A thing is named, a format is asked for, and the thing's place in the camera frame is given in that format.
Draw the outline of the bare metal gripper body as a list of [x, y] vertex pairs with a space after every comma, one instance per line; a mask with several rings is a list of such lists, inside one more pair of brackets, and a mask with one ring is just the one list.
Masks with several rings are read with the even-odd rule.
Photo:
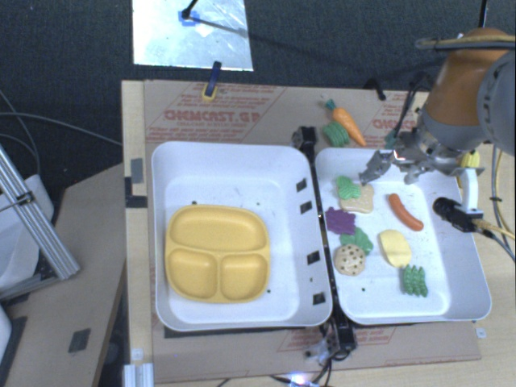
[[427, 173], [435, 170], [452, 173], [459, 167], [461, 151], [441, 144], [424, 130], [402, 131], [393, 146], [394, 164], [403, 173]]

